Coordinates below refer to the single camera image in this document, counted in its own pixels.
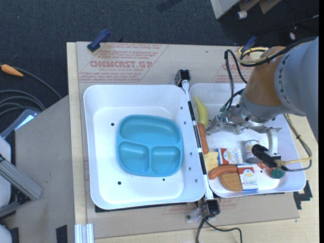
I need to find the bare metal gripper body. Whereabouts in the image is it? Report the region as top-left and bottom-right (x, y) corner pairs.
(219, 104), (283, 135)

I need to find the orange sausage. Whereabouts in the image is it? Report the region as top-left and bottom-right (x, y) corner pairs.
(197, 122), (210, 154)
(208, 164), (238, 180)

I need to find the yellow banana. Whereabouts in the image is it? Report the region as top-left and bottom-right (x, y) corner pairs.
(193, 97), (210, 128)

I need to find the thin black and white rod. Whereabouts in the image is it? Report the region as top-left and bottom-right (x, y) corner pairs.
(181, 79), (214, 200)

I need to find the red and white carton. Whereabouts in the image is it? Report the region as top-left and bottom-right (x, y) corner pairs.
(215, 147), (244, 166)
(236, 165), (259, 191)

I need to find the yellow cheese slice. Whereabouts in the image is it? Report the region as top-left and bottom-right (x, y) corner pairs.
(204, 151), (220, 173)

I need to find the brown waffle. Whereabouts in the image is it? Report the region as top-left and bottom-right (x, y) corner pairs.
(219, 172), (243, 192)

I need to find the green round toy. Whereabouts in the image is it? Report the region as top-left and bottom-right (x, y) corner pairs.
(269, 166), (286, 179)

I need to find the blue divided plate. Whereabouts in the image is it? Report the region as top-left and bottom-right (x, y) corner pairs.
(116, 114), (183, 177)

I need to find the white plastic tray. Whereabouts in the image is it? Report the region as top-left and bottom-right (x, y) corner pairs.
(83, 84), (206, 210)
(188, 82), (307, 198)

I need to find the brown cardboard board red print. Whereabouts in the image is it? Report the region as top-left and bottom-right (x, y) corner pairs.
(75, 41), (301, 239)

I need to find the orange carrot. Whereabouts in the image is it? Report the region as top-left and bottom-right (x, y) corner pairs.
(1, 64), (24, 77)

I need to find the black cylinder on white bracket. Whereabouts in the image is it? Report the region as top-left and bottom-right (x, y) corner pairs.
(251, 128), (282, 169)

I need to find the black block with thin wires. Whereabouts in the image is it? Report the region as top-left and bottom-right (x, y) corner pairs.
(176, 69), (191, 86)
(201, 198), (221, 218)

